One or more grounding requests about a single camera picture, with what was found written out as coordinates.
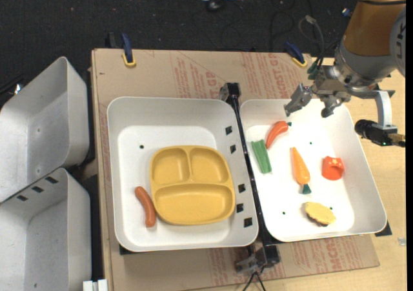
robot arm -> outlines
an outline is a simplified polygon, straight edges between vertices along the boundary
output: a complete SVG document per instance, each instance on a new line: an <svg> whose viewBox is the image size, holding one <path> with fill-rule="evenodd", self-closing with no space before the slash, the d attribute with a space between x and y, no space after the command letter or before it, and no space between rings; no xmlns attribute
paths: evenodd
<svg viewBox="0 0 413 291"><path fill-rule="evenodd" d="M352 96L374 99L378 121L360 120L355 131L378 145L405 146L405 137L392 125L390 98L394 91L380 90L378 85L395 69L405 77L405 50L406 1L358 0L336 49L334 65L314 69L309 76L313 85L297 87L285 105L286 115L303 108L313 94L325 104L323 117L332 115L335 107Z"/></svg>

red chili pepper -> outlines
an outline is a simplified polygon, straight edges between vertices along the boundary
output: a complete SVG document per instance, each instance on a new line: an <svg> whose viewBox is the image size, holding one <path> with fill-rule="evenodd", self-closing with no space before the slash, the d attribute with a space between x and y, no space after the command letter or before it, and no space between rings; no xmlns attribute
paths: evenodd
<svg viewBox="0 0 413 291"><path fill-rule="evenodd" d="M278 121L275 125L270 129L270 132L267 135L267 139L265 141L265 146L267 150L270 148L272 142L276 139L276 137L284 133L288 130L288 123L284 120Z"/></svg>

blue clamp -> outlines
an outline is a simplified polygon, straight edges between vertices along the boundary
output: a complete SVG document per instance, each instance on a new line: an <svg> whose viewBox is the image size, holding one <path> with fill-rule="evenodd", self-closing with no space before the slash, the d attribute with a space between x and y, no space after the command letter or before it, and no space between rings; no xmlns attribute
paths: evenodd
<svg viewBox="0 0 413 291"><path fill-rule="evenodd" d="M307 61L304 59L303 54L294 43L285 41L284 48L290 54L295 64L300 67L305 67L307 65Z"/></svg>
<svg viewBox="0 0 413 291"><path fill-rule="evenodd" d="M132 54L132 47L130 45L129 37L127 34L122 33L121 35L122 38L122 47L123 50L125 51L122 54L123 61L125 62L125 65L127 67L134 67L136 65L135 57Z"/></svg>

wooden table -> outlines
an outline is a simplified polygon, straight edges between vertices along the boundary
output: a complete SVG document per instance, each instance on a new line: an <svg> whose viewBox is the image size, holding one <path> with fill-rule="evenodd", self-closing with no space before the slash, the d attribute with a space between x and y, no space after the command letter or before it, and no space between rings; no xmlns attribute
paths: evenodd
<svg viewBox="0 0 413 291"><path fill-rule="evenodd" d="M98 90L99 77L103 74L118 72L117 66L119 64L111 64L113 56L116 58L119 51L114 55L114 49L111 50L94 50L92 53L92 92L94 103L94 117L96 128L96 151L97 151L97 170L99 176L99 198L101 209L101 232L102 232L102 247L103 247L103 264L105 277L108 279L110 290L119 291L114 288L113 276L113 253L114 243L110 239L110 231L108 219L112 217L106 205L106 190L102 175L103 168L103 145L100 142L101 138L101 123L105 120L99 116L99 96L101 92ZM244 67L243 65L236 65L234 68ZM159 95L159 89L154 88L153 83L149 81L147 84L139 84L140 89L135 95L151 96ZM158 79L160 86L167 86L163 83L164 79ZM392 73L392 77L385 79L380 84L382 89L394 89L396 93L391 99L392 103L392 121L394 125L399 127L399 133L405 134L405 78L399 72ZM130 83L125 83L125 95L134 93L134 86ZM163 97L172 97L169 94L162 95ZM353 121L359 119L377 120L377 109L374 100L362 100L353 97L349 103L346 103L350 110ZM372 236L372 241L380 265L374 268L347 270L344 272L334 272L321 275L312 275L304 277L294 277L288 279L276 279L265 281L265 288L277 291L290 290L406 290L407 289L407 247L405 240L407 236L406 231L406 170L405 170L405 149L391 146L380 147L364 139L361 140L365 155L367 157L370 169L376 181L380 196L382 198L385 210L388 216L388 222L392 230L392 235L376 237ZM244 285L228 285L215 288L208 288L205 290L214 291L239 291ZM249 290L261 290L259 283L250 285Z"/></svg>

black floor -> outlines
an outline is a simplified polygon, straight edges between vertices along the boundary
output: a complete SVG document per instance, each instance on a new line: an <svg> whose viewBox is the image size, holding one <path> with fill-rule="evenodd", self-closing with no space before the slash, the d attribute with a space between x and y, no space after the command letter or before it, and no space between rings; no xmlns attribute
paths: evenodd
<svg viewBox="0 0 413 291"><path fill-rule="evenodd" d="M355 0L234 0L208 12L202 0L0 0L0 90L16 79L28 83L62 55L85 71L108 32L119 44L127 33L138 49L282 52L288 40L316 55L318 44L299 21L315 18L329 44L347 26L342 10L354 7ZM303 30L315 33L308 23Z"/></svg>

